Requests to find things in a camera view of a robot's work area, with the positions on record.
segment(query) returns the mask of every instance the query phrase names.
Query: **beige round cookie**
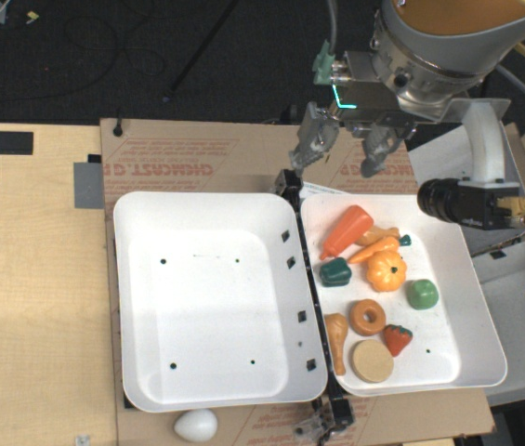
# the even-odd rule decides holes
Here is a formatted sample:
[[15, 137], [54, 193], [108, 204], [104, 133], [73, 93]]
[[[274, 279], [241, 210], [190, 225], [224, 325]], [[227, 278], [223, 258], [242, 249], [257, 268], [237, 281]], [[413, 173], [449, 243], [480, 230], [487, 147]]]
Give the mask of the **beige round cookie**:
[[353, 371], [366, 382], [379, 383], [388, 379], [394, 369], [394, 358], [381, 342], [362, 340], [354, 348], [351, 358]]

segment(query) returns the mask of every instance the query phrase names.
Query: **green ball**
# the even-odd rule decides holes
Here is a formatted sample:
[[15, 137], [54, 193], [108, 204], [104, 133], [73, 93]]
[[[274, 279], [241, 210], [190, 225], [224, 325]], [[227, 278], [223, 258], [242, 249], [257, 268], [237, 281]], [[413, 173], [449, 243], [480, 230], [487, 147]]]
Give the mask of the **green ball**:
[[425, 310], [433, 308], [440, 300], [438, 288], [429, 279], [420, 279], [409, 285], [407, 288], [407, 298], [413, 308]]

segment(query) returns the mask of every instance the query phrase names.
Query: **green connector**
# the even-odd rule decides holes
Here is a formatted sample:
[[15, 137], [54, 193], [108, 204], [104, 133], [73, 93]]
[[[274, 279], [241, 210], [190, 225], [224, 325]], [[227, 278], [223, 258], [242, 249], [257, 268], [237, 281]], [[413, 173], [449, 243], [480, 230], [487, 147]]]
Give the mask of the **green connector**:
[[330, 44], [324, 41], [322, 50], [316, 56], [312, 70], [316, 73], [314, 75], [314, 85], [331, 85], [332, 84], [332, 70], [335, 62], [335, 55], [329, 55], [328, 49]]

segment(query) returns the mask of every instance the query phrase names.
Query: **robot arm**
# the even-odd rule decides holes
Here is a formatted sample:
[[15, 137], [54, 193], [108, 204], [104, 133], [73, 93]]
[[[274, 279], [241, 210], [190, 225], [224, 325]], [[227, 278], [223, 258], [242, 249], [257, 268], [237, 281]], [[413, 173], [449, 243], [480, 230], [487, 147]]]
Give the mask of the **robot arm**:
[[339, 127], [362, 139], [364, 177], [421, 125], [462, 124], [473, 153], [470, 179], [429, 180], [418, 193], [431, 216], [482, 230], [510, 228], [518, 184], [506, 183], [501, 119], [510, 101], [471, 98], [505, 55], [525, 40], [525, 0], [382, 0], [369, 52], [335, 60], [324, 45], [316, 84], [333, 87], [327, 110], [307, 107], [290, 153], [301, 176], [335, 142]]

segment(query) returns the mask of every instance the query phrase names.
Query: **bin filled with toy food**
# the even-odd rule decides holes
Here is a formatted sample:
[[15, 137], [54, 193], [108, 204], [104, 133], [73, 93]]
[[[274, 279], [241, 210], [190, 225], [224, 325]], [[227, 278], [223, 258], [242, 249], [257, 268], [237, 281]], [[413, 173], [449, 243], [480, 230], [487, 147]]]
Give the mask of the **bin filled with toy food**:
[[414, 195], [301, 206], [336, 378], [358, 396], [501, 383], [506, 361], [459, 226]]

